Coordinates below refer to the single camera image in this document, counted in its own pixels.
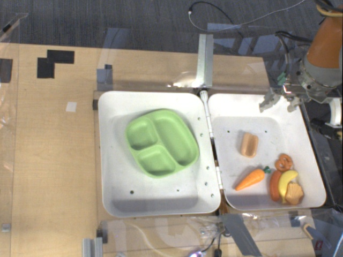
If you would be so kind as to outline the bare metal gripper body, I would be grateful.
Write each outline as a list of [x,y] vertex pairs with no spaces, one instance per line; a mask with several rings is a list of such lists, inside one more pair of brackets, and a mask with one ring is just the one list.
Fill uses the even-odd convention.
[[281,95],[290,104],[302,104],[315,101],[319,104],[329,103],[337,94],[337,85],[322,85],[307,77],[286,77],[280,79]]

